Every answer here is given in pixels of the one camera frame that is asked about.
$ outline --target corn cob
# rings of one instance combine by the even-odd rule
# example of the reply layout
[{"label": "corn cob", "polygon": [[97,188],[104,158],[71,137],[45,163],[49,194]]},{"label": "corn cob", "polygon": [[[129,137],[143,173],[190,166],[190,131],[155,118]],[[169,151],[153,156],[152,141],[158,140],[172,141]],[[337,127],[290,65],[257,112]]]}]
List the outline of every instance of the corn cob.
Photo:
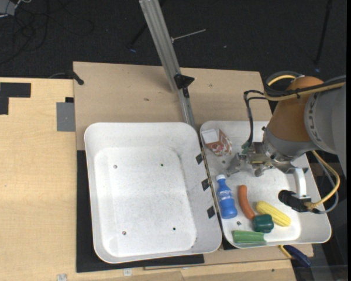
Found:
[{"label": "corn cob", "polygon": [[291,218],[285,215],[282,211],[278,210],[274,206],[270,205],[265,201],[259,201],[256,204],[256,210],[260,214],[270,214],[273,222],[279,226],[290,226]]}]

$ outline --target bottle cap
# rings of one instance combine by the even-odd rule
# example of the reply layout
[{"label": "bottle cap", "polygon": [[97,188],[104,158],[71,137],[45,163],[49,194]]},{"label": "bottle cap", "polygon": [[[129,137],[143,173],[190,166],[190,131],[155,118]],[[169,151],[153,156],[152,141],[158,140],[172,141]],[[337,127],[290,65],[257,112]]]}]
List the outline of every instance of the bottle cap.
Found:
[{"label": "bottle cap", "polygon": [[226,179],[224,174],[220,174],[216,176],[216,181],[220,180],[220,179]]}]

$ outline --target bottle label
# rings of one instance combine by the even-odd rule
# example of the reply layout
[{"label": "bottle label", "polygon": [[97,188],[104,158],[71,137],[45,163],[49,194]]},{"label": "bottle label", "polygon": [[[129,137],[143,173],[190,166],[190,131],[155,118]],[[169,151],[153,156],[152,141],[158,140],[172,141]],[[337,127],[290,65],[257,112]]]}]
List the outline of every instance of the bottle label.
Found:
[{"label": "bottle label", "polygon": [[223,190],[218,193],[218,200],[226,200],[226,199],[233,199],[233,194],[231,190]]}]

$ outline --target black bracket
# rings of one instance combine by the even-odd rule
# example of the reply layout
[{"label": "black bracket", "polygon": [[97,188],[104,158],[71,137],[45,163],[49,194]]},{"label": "black bracket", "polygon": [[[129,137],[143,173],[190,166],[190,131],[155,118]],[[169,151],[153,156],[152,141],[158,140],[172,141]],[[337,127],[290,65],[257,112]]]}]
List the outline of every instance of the black bracket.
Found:
[{"label": "black bracket", "polygon": [[174,76],[174,81],[175,84],[177,85],[177,88],[180,90],[183,90],[183,96],[185,96],[186,98],[189,98],[190,95],[188,93],[188,86],[195,80],[195,78],[193,77],[189,77],[189,76],[185,76],[182,74],[176,74]]}]

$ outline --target empty white tray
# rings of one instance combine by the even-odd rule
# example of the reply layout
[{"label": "empty white tray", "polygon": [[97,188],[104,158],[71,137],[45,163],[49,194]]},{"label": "empty white tray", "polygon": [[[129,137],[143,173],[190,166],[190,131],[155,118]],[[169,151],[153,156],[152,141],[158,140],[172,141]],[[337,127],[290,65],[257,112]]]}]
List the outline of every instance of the empty white tray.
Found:
[{"label": "empty white tray", "polygon": [[[254,122],[254,142],[261,142],[263,140],[263,131],[261,128],[267,126],[267,124],[268,122]],[[242,152],[241,146],[249,137],[250,125],[248,121],[209,121],[202,125],[201,132],[209,129],[221,129],[232,141],[232,154],[220,157],[217,157],[203,141],[205,158],[211,175],[212,185],[214,190],[217,191],[218,183],[215,180],[216,176],[225,172],[236,153]],[[294,161],[293,165],[309,168],[309,163],[305,155]],[[320,200],[318,188],[311,169],[308,169],[305,173],[305,179],[307,182],[307,194],[311,196],[312,201]],[[253,231],[252,222],[245,217],[238,202],[238,187],[242,184],[247,185],[247,197],[251,208],[256,214],[258,214],[258,212],[255,210],[255,205],[258,201],[263,200],[277,207],[291,218],[291,225],[289,227],[281,227],[275,224],[274,229],[270,233],[264,235],[266,244],[236,244],[233,241],[232,231]],[[248,168],[228,177],[226,179],[226,185],[232,190],[235,206],[238,210],[237,217],[221,220],[223,234],[233,246],[237,248],[252,248],[266,245],[315,244],[329,240],[331,236],[331,225],[327,214],[314,214],[310,212],[298,213],[278,199],[278,193],[281,190],[296,191],[295,180],[292,175],[284,174],[278,169],[270,169],[266,170],[262,176],[255,177],[253,169]]]},{"label": "empty white tray", "polygon": [[96,123],[85,131],[85,148],[94,248],[103,261],[207,253],[220,246],[192,127]]}]

